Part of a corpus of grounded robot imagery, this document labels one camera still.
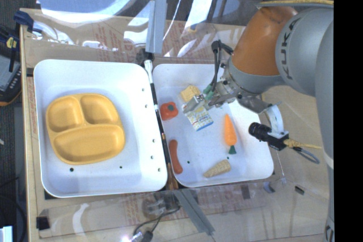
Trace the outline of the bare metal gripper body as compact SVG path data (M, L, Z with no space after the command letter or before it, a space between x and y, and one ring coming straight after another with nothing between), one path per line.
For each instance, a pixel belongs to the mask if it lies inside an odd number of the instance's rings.
M240 94L240 88L236 87L234 82L222 80L217 82L212 98L217 96L233 96L236 99Z

